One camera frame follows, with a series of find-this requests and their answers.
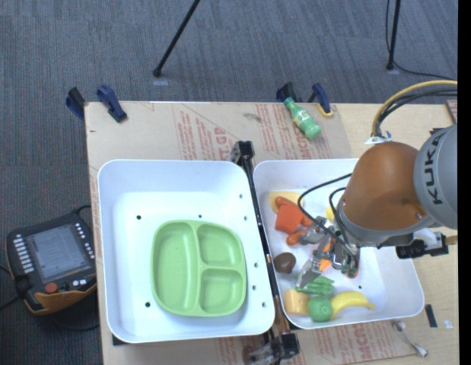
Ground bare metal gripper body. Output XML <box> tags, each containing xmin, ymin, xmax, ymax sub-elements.
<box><xmin>320</xmin><ymin>222</ymin><xmax>361</xmax><ymax>278</ymax></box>

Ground green beans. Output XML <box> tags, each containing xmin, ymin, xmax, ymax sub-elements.
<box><xmin>294</xmin><ymin>275</ymin><xmax>336</xmax><ymax>297</ymax></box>

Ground orange carrot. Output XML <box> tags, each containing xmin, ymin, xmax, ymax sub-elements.
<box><xmin>314</xmin><ymin>240</ymin><xmax>334</xmax><ymax>272</ymax></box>

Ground red sausage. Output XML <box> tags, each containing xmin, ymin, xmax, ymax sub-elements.
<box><xmin>274</xmin><ymin>195</ymin><xmax>298</xmax><ymax>210</ymax></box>
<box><xmin>285</xmin><ymin>229</ymin><xmax>309</xmax><ymax>247</ymax></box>

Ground brown doughnut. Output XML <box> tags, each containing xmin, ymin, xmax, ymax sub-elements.
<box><xmin>272</xmin><ymin>252</ymin><xmax>298</xmax><ymax>275</ymax></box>

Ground orange block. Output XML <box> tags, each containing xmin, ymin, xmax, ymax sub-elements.
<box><xmin>274</xmin><ymin>204</ymin><xmax>305</xmax><ymax>235</ymax></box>

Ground yellow cheese wedge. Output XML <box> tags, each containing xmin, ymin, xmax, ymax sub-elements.
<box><xmin>283</xmin><ymin>288</ymin><xmax>312</xmax><ymax>316</ymax></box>

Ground green apple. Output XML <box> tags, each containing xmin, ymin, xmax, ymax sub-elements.
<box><xmin>307</xmin><ymin>295</ymin><xmax>334</xmax><ymax>323</ymax></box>

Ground yellow banana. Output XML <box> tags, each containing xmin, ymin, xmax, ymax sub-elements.
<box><xmin>329</xmin><ymin>290</ymin><xmax>377</xmax><ymax>321</ymax></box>

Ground yellow round slice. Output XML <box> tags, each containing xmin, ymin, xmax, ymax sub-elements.
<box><xmin>268</xmin><ymin>190</ymin><xmax>305</xmax><ymax>214</ymax></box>

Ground white plastic tray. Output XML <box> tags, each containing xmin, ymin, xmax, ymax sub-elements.
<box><xmin>97</xmin><ymin>159</ymin><xmax>277</xmax><ymax>344</ymax></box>
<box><xmin>253</xmin><ymin>157</ymin><xmax>425</xmax><ymax>330</ymax></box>

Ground thin black rod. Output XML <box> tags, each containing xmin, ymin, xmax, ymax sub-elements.
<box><xmin>240</xmin><ymin>157</ymin><xmax>290</xmax><ymax>335</ymax></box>

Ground green plastic bottle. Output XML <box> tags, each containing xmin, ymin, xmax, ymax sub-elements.
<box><xmin>282</xmin><ymin>97</ymin><xmax>323</xmax><ymax>141</ymax></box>

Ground green divided plate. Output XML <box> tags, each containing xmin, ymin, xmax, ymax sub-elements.
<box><xmin>150</xmin><ymin>219</ymin><xmax>248</xmax><ymax>318</ymax></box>

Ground brown cardboard board, red print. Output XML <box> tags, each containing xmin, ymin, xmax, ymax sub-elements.
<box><xmin>84</xmin><ymin>100</ymin><xmax>426</xmax><ymax>365</ymax></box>

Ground black cylinder on white bracket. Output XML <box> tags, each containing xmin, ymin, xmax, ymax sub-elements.
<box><xmin>395</xmin><ymin>229</ymin><xmax>450</xmax><ymax>260</ymax></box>

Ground black block with thin wires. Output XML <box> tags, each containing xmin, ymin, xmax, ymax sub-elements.
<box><xmin>229</xmin><ymin>140</ymin><xmax>256</xmax><ymax>165</ymax></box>
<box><xmin>244</xmin><ymin>331</ymin><xmax>301</xmax><ymax>365</ymax></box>

